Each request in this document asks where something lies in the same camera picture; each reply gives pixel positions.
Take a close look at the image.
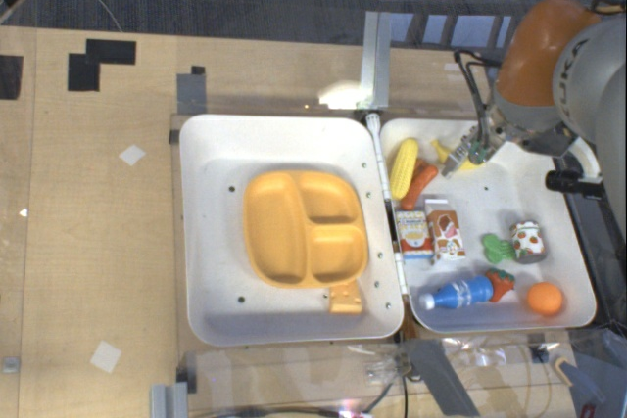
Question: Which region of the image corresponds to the brown and white carton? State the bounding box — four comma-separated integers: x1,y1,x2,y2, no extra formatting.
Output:
423,198,468,266

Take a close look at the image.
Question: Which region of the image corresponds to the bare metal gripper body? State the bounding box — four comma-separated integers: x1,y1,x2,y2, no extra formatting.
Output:
458,108,511,165

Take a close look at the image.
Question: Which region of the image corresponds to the orange ball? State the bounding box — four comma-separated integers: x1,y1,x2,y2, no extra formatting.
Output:
527,281,564,316

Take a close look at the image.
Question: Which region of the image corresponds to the orange divided plate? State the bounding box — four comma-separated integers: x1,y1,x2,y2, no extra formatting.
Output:
242,169,370,289

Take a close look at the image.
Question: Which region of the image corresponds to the red strawberry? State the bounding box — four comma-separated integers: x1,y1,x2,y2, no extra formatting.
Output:
484,267,517,304

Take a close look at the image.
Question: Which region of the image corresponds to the white plastic tray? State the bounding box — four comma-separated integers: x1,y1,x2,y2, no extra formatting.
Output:
379,116,599,336
178,114,406,348

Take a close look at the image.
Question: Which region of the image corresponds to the black cylinder on white bracket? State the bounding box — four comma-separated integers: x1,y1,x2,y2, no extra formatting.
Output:
545,136,606,200

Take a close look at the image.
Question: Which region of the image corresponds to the green broccoli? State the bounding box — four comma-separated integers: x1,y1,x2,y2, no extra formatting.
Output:
481,233,517,265

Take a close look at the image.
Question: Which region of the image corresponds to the white can with strawberry print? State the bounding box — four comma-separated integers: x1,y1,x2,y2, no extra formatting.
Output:
508,220,547,265

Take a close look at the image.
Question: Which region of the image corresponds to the yellow banana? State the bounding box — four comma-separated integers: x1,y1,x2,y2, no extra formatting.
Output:
430,139,486,173

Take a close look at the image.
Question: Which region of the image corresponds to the yellow and red carton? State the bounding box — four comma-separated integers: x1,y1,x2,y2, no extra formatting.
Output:
394,209,435,261

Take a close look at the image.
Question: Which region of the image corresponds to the orange sausage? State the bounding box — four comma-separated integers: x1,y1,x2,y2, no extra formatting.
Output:
400,163,439,211

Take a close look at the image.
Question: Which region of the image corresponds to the blue bottle with white cap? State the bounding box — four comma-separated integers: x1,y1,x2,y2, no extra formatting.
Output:
418,275,495,311

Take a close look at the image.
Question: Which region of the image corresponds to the yellow corn cob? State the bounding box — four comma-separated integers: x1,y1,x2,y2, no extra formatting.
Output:
389,137,421,202

